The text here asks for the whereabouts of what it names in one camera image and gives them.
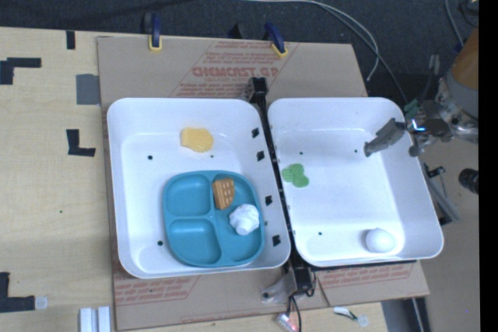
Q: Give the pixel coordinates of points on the brown cardboard board red print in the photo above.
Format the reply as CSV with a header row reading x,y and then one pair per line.
x,y
229,62

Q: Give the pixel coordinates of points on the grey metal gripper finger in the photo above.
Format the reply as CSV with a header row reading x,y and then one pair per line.
x,y
385,137
419,145

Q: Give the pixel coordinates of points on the blue divided plate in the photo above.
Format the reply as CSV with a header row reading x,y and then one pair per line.
x,y
190,237

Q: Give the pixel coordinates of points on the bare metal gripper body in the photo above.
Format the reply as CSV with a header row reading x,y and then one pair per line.
x,y
439,127

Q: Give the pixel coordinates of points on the green grapes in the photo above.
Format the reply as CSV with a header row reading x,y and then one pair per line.
x,y
295,175

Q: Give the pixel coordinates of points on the white egg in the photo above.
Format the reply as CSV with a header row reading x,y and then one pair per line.
x,y
379,240

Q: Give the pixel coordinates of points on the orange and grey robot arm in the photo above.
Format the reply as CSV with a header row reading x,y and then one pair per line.
x,y
467,66

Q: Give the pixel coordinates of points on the orange waffle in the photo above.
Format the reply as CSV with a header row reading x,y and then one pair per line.
x,y
224,193

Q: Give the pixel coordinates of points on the yellow biscuit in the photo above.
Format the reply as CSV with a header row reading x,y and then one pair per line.
x,y
196,139

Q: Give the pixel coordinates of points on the white cauliflower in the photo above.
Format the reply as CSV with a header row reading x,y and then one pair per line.
x,y
244,219

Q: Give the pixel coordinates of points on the thin black and white rod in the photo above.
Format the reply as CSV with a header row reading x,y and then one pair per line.
x,y
274,163

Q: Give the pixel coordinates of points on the black cylinder on white bracket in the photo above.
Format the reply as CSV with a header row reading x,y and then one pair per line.
x,y
470,180

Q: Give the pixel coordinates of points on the white plastic tray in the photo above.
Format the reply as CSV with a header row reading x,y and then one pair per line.
x,y
342,190
155,136

